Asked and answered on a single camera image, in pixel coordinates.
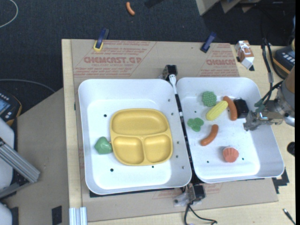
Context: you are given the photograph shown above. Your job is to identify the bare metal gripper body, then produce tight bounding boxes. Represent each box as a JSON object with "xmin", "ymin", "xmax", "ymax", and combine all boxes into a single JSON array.
[{"xmin": 255, "ymin": 97, "xmax": 295, "ymax": 127}]

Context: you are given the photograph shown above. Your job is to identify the white plastic tray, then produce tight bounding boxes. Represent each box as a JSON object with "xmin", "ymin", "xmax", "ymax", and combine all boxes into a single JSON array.
[
  {"xmin": 175, "ymin": 77, "xmax": 285, "ymax": 184},
  {"xmin": 78, "ymin": 78, "xmax": 193, "ymax": 195}
]

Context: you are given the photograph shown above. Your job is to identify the orange toy sausage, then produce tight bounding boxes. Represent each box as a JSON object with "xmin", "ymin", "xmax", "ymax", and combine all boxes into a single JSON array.
[
  {"xmin": 126, "ymin": 1, "xmax": 136, "ymax": 16},
  {"xmin": 222, "ymin": 96, "xmax": 238, "ymax": 121},
  {"xmin": 200, "ymin": 124, "xmax": 219, "ymax": 147}
]

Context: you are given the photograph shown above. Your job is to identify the orange toy shell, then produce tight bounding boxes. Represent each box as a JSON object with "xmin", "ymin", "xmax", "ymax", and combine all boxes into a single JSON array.
[{"xmin": 222, "ymin": 146, "xmax": 240, "ymax": 163}]

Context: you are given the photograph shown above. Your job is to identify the yellow toy corn cob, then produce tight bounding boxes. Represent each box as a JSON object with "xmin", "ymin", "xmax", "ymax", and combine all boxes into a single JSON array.
[{"xmin": 205, "ymin": 100, "xmax": 229, "ymax": 121}]

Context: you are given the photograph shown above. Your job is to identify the green toy grapes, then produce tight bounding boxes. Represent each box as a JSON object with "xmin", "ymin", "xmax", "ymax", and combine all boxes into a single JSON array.
[{"xmin": 202, "ymin": 91, "xmax": 218, "ymax": 107}]

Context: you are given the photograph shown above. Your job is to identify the green toy broccoli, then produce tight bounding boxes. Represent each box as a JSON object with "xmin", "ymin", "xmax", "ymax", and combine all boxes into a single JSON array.
[{"xmin": 187, "ymin": 117, "xmax": 204, "ymax": 133}]

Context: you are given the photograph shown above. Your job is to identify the brown and white carton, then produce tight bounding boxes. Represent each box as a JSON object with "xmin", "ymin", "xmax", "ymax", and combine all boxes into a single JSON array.
[{"xmin": 234, "ymin": 40, "xmax": 255, "ymax": 70}]

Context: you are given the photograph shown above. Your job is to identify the thin black and white rod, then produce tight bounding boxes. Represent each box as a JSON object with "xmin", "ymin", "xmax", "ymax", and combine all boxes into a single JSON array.
[{"xmin": 169, "ymin": 74, "xmax": 195, "ymax": 185}]

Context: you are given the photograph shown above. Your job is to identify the yellow divided plate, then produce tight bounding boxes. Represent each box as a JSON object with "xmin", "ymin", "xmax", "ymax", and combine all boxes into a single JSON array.
[{"xmin": 109, "ymin": 108, "xmax": 174, "ymax": 166}]

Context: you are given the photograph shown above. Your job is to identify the brown cardboard board, red print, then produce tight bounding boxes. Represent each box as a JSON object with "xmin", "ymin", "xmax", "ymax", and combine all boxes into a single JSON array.
[{"xmin": 70, "ymin": 39, "xmax": 279, "ymax": 222}]

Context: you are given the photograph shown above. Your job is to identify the green toy pepper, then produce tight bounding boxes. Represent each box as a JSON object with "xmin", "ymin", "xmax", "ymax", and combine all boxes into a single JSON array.
[{"xmin": 94, "ymin": 136, "xmax": 113, "ymax": 155}]

